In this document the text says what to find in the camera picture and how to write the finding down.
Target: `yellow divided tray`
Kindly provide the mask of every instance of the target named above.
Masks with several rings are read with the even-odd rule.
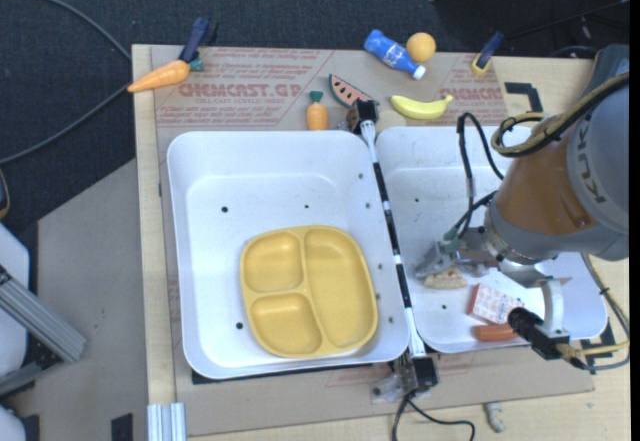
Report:
[[[378,325],[376,297],[356,241],[331,226],[251,239],[240,258],[242,293],[260,345],[281,357],[360,347]]]

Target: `black carpet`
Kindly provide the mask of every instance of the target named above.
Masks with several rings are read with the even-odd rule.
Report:
[[[198,16],[218,23],[220,46],[357,49],[373,28],[396,41],[429,32],[439,50],[454,52],[477,52],[500,31],[507,39],[497,55],[564,56],[567,47],[629,43],[629,3],[599,10],[619,0],[57,1],[127,52],[134,43],[184,44]],[[126,93],[55,142],[15,157],[130,79],[126,56],[78,13],[46,0],[0,0],[0,169],[12,198],[3,221],[10,230],[20,232],[134,158]]]

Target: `wooden table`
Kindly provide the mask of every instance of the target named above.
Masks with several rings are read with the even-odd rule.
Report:
[[[151,46],[138,45],[133,51],[134,78],[151,69]],[[538,91],[545,109],[561,112],[574,101],[586,84],[591,62],[573,59],[536,59],[494,57],[493,66],[500,82],[507,111],[527,110],[528,101],[521,95],[510,95],[504,82],[532,84]],[[161,198],[158,194],[160,171],[156,130],[154,93],[137,93],[135,102],[136,146],[140,200],[142,271],[144,285],[145,332],[147,349],[147,377],[149,404],[167,406],[177,400],[174,356],[170,329],[167,264],[163,234]],[[596,260],[603,279],[625,311],[629,308],[629,262],[616,263]],[[614,325],[617,339],[623,339]],[[615,439],[631,437],[630,366],[601,372],[593,378],[595,391],[502,404],[500,418],[507,428],[509,439],[562,439],[567,432],[578,439]],[[240,414],[250,416],[251,410]],[[470,420],[477,428],[477,438],[494,435],[480,405],[429,411],[443,420]],[[282,439],[367,439],[390,438],[392,415],[318,422],[245,432],[190,437],[198,440],[282,440]],[[405,412],[399,429],[400,439],[468,439],[464,426],[445,427],[425,424],[416,413]]]

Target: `small orange carrot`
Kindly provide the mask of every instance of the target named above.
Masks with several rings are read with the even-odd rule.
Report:
[[[311,105],[307,108],[307,128],[309,130],[327,130],[329,128],[329,112],[320,103],[321,91],[311,91]]]
[[[185,61],[180,59],[171,61],[170,63],[147,73],[139,80],[136,80],[133,84],[127,87],[127,91],[130,93],[137,93],[139,91],[155,89],[156,87],[162,87],[165,85],[178,84],[189,76],[190,71],[191,68]]]

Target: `blue bottle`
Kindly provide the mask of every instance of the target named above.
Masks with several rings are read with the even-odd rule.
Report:
[[[386,37],[377,29],[371,31],[364,42],[364,49],[378,57],[387,66],[393,69],[406,71],[416,80],[420,80],[427,69],[416,64],[409,52],[400,44]]]

